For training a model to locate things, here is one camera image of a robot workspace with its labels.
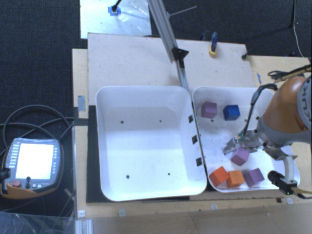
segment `black carpet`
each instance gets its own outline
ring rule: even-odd
[[[171,17],[178,39],[199,39],[205,31],[208,35],[217,31],[219,41],[244,43],[252,55],[300,56],[294,32],[288,28],[293,0],[163,1],[169,13],[197,5]],[[297,0],[296,31],[305,57],[311,56],[311,17],[312,0]],[[153,21],[152,31],[158,34]],[[87,42],[80,39],[79,0],[0,0],[0,123],[30,104],[49,105],[72,117],[71,51],[86,47]],[[40,123],[51,117],[36,112],[17,119]],[[51,131],[60,136],[64,126]],[[7,141],[18,134],[19,130],[9,128]],[[73,190],[70,134],[63,145],[66,166],[59,190],[14,212],[59,215],[68,199],[64,189]],[[3,148],[0,141],[0,152]],[[21,203],[0,199],[0,211]]]

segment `purple cube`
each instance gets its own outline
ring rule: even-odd
[[[216,116],[216,103],[205,102],[201,105],[201,116],[204,118],[214,118]]]
[[[259,168],[251,170],[244,175],[244,179],[249,187],[264,180],[264,177]]]
[[[242,146],[240,146],[239,148],[237,148],[236,151],[234,151],[232,157],[231,157],[231,161],[233,163],[235,163],[236,165],[243,165],[249,157],[249,152],[243,148]]]

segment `black bracket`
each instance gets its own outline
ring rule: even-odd
[[[172,49],[172,54],[174,55],[175,60],[179,61],[180,68],[185,68],[183,59],[187,56],[188,53],[189,51],[179,49],[177,47]]]

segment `white wire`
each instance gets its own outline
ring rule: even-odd
[[[300,50],[300,47],[299,47],[299,41],[298,41],[298,36],[297,36],[297,33],[296,33],[296,27],[295,27],[295,18],[296,18],[296,4],[297,4],[297,0],[294,0],[293,1],[293,24],[292,24],[292,28],[293,28],[293,32],[294,32],[294,36],[296,38],[296,43],[297,43],[297,48],[300,52],[300,55],[301,57],[304,57],[301,50]]]

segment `red-orange cube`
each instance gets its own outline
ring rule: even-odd
[[[220,166],[218,169],[214,170],[210,175],[209,178],[214,186],[218,186],[222,184],[224,181],[230,178],[227,171],[224,169],[223,166]]]
[[[226,180],[227,187],[239,187],[245,182],[241,171],[230,171],[229,178]]]

